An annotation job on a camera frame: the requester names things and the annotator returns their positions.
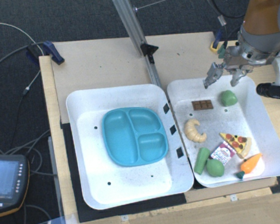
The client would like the white plastic tray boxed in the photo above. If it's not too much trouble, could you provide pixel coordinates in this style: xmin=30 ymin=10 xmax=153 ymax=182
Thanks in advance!
xmin=64 ymin=78 xmax=197 ymax=214
xmin=166 ymin=68 xmax=280 ymax=192

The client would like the blue divided plate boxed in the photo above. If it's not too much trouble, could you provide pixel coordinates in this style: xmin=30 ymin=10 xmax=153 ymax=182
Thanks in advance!
xmin=99 ymin=103 xmax=171 ymax=170

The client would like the pink and white packet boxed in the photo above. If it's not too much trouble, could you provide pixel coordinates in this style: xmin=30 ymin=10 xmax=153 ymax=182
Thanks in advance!
xmin=208 ymin=140 xmax=239 ymax=168

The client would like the pale wood board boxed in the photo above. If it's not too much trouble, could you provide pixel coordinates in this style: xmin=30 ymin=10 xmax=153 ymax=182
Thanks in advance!
xmin=48 ymin=18 xmax=280 ymax=218

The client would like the brown chocolate bar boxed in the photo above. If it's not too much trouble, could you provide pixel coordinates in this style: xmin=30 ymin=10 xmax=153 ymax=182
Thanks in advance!
xmin=191 ymin=99 xmax=215 ymax=112

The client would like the orange carrot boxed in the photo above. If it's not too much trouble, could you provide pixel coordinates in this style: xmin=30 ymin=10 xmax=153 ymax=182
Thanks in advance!
xmin=233 ymin=152 xmax=266 ymax=180

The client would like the beige croissant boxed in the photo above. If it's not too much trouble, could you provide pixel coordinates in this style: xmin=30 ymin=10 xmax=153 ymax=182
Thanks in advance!
xmin=183 ymin=117 xmax=208 ymax=145

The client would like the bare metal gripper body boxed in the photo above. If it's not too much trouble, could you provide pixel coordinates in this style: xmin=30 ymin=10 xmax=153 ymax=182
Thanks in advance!
xmin=220 ymin=41 xmax=276 ymax=75

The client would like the green bell pepper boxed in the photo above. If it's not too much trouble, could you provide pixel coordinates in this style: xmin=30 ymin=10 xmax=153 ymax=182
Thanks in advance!
xmin=219 ymin=89 xmax=239 ymax=108

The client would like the black cylinder on white bracket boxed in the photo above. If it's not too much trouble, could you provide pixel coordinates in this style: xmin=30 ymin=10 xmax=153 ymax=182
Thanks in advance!
xmin=253 ymin=56 xmax=280 ymax=103

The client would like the green cucumber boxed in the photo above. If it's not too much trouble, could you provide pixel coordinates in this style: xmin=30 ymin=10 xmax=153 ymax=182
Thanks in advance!
xmin=191 ymin=146 xmax=214 ymax=176

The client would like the yellow pizza slice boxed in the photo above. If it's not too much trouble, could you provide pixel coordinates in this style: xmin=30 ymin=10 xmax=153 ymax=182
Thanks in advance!
xmin=219 ymin=129 xmax=255 ymax=162

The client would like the green lime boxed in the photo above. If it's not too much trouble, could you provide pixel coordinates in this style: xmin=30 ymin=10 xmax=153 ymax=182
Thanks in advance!
xmin=205 ymin=157 xmax=226 ymax=179

